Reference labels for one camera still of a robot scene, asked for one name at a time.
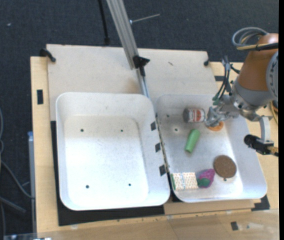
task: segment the black clip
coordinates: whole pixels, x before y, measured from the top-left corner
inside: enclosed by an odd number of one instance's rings
[[[40,56],[41,56],[41,57],[46,57],[46,56],[48,56],[52,62],[56,62],[56,58],[54,58],[54,57],[52,56],[52,54],[51,54],[47,49],[45,49],[45,48],[42,48],[42,49],[40,50]]]
[[[148,58],[143,58],[138,55],[133,57],[134,65],[136,69],[140,69],[141,75],[144,77],[145,75],[145,70],[144,66],[150,61]]]

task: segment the black pole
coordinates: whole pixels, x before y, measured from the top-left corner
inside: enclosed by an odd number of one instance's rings
[[[108,46],[110,44],[110,38],[108,37],[108,33],[107,33],[106,20],[105,20],[102,0],[98,0],[98,5],[100,7],[101,17],[102,17],[102,22],[103,22],[103,28],[104,28],[104,34],[105,34],[104,44]]]

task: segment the brown round lid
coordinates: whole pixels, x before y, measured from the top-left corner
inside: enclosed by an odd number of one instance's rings
[[[214,160],[215,172],[223,178],[231,178],[237,171],[236,164],[227,155],[219,155]]]

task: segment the white tray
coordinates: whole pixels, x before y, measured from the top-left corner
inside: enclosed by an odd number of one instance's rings
[[[67,92],[56,100],[60,197],[75,211],[158,206],[170,188],[151,101]]]
[[[213,168],[214,158],[227,155],[235,162],[237,173],[224,179],[215,174],[209,188],[174,191],[187,203],[217,200],[259,199],[267,191],[267,184],[257,157],[252,148],[244,143],[249,134],[243,117],[225,121],[221,131],[209,130],[204,122],[185,123],[185,108],[204,109],[212,105],[213,95],[163,95],[157,101],[159,128],[164,143],[164,152],[170,173],[195,172]],[[191,154],[184,147],[191,129],[201,133]]]

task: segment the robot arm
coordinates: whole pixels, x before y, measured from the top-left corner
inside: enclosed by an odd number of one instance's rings
[[[256,44],[247,44],[250,39],[256,37],[259,38]],[[274,143],[270,140],[271,117],[260,116],[257,110],[272,101],[278,102],[279,35],[267,33],[260,28],[248,27],[237,31],[232,42],[237,49],[249,53],[228,95],[224,92],[232,66],[227,57],[223,58],[225,80],[213,98],[215,107],[209,108],[206,126],[216,127],[221,121],[237,118],[239,115],[250,121],[259,122],[261,138],[248,135],[244,139],[245,143],[261,154],[278,156],[278,149],[274,148]]]

